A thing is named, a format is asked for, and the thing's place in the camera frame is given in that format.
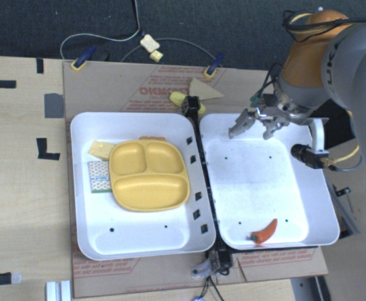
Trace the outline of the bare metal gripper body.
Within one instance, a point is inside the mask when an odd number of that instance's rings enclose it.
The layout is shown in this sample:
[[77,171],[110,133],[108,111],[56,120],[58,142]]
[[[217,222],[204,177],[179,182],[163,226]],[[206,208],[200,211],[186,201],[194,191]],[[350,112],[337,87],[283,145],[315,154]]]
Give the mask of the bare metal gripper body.
[[294,102],[284,93],[264,93],[256,105],[256,117],[261,120],[307,124],[314,107],[305,107]]

